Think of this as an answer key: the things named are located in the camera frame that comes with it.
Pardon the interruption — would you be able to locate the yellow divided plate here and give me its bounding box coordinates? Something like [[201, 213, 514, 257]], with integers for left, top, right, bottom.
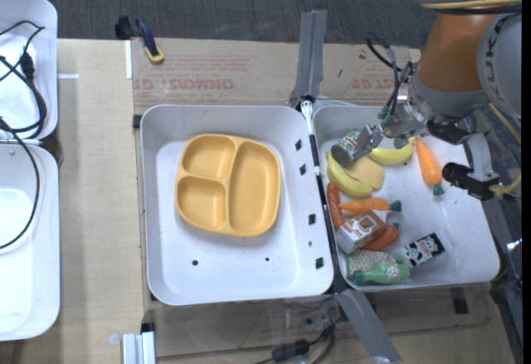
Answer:
[[173, 133, 283, 238]]

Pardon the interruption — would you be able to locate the white plastic tray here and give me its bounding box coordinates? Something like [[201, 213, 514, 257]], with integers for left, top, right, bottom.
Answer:
[[311, 104, 501, 293], [139, 104, 335, 307]]

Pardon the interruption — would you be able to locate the thin black and white rod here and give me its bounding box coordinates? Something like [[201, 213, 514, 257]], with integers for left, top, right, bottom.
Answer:
[[299, 99, 339, 293]]

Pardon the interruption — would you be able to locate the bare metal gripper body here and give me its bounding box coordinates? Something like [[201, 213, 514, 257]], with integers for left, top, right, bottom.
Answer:
[[373, 101, 436, 149]]

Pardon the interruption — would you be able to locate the black and white cow carton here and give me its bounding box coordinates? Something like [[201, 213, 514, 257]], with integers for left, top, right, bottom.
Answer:
[[400, 232, 447, 269]]

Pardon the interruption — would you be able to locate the black cylinder on white bracket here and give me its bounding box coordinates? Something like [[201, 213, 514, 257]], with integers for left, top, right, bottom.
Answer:
[[441, 132, 501, 201]]

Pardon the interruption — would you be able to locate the orange carrot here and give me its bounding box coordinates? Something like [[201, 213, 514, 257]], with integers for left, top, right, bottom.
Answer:
[[338, 197, 402, 214], [360, 222, 401, 252], [415, 137, 446, 197]]

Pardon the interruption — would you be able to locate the pale yellow flat slice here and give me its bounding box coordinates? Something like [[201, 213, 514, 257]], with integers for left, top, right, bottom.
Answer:
[[343, 155, 386, 191]]

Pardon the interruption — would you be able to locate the orange and white carton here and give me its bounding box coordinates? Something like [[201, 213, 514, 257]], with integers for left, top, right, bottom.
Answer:
[[334, 209, 393, 255]]

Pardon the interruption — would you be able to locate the yellow patterned green bottle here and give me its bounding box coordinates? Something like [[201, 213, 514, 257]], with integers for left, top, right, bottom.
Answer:
[[344, 249, 399, 279]]

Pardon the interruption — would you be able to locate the red sausage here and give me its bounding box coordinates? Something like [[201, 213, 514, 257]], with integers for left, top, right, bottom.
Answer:
[[326, 181, 345, 231]]

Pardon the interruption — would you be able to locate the yellow banana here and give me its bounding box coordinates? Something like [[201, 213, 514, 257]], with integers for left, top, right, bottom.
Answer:
[[325, 149, 374, 198], [368, 136, 416, 167]]

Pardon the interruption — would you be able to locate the green white red can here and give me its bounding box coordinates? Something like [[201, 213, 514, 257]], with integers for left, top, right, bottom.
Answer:
[[330, 129, 362, 167]]

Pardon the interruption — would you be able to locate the brown cardboard board red print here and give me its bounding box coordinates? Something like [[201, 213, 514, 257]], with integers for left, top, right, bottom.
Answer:
[[130, 36, 493, 357]]

